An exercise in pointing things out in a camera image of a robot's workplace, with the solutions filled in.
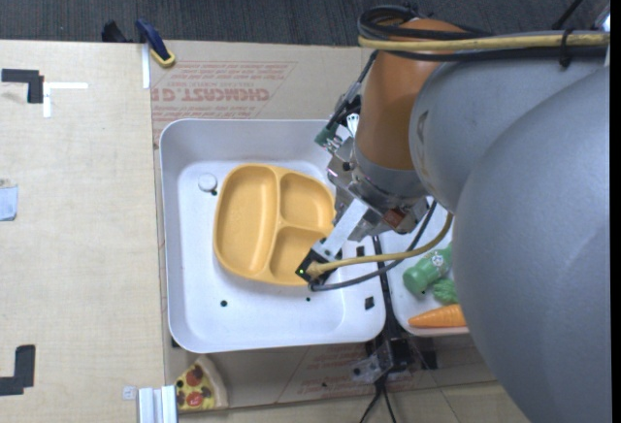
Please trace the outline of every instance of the yellow cable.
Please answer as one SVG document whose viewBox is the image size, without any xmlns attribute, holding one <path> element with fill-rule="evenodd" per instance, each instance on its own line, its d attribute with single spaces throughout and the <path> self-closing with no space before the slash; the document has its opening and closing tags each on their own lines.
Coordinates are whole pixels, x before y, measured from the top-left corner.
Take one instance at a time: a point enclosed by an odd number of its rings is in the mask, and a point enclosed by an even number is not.
<svg viewBox="0 0 621 423">
<path fill-rule="evenodd" d="M 362 263 L 378 263 L 383 261 L 398 261 L 401 259 L 407 259 L 409 257 L 418 256 L 420 254 L 424 254 L 428 250 L 431 250 L 436 245 L 438 245 L 441 240 L 446 236 L 448 230 L 450 230 L 450 225 L 453 222 L 453 215 L 449 212 L 446 215 L 446 221 L 444 226 L 440 230 L 440 232 L 431 240 L 429 243 L 422 245 L 421 247 L 417 247 L 413 250 L 407 252 L 396 252 L 394 254 L 381 254 L 377 256 L 362 256 L 362 257 L 352 257 L 349 259 L 344 259 L 343 261 L 334 261 L 330 263 L 317 263 L 313 262 L 307 268 L 307 274 L 312 278 L 316 279 L 323 275 L 326 272 L 336 270 L 342 266 L 350 266 L 352 264 L 362 264 Z"/>
<path fill-rule="evenodd" d="M 474 50 L 474 49 L 522 49 L 540 47 L 559 47 L 563 35 L 531 35 L 516 37 L 490 37 L 469 40 L 425 40 L 419 42 L 393 42 L 372 40 L 362 36 L 358 43 L 362 47 L 379 50 Z M 610 44 L 609 33 L 571 34 L 567 37 L 567 46 L 607 46 Z"/>
</svg>

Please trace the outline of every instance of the toy pizza slice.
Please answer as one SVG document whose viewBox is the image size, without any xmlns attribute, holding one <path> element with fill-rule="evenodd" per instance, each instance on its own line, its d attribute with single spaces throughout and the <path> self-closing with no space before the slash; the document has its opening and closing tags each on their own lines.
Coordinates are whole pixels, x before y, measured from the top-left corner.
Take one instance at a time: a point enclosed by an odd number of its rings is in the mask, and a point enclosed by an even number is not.
<svg viewBox="0 0 621 423">
<path fill-rule="evenodd" d="M 177 409 L 198 412 L 228 407 L 226 387 L 213 362 L 200 356 L 175 382 Z"/>
</svg>

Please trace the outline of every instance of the toy carrot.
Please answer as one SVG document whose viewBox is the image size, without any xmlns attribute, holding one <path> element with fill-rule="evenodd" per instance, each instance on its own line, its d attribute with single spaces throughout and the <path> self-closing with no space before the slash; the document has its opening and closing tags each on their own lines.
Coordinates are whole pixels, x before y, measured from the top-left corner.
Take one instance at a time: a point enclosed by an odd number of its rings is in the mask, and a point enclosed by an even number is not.
<svg viewBox="0 0 621 423">
<path fill-rule="evenodd" d="M 443 328 L 467 326 L 461 306 L 451 304 L 441 308 L 430 309 L 413 316 L 408 320 L 409 326 L 415 328 Z"/>
</svg>

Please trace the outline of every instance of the yellow plate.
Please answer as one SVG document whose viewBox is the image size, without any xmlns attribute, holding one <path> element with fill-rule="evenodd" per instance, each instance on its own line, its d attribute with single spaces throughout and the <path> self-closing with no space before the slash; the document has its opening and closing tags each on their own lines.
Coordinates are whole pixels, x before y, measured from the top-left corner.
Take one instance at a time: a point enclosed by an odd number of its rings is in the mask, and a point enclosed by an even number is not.
<svg viewBox="0 0 621 423">
<path fill-rule="evenodd" d="M 220 188 L 213 250 L 229 272 L 277 285 L 306 285 L 295 272 L 330 235 L 334 197 L 321 181 L 278 166 L 243 164 Z"/>
</svg>

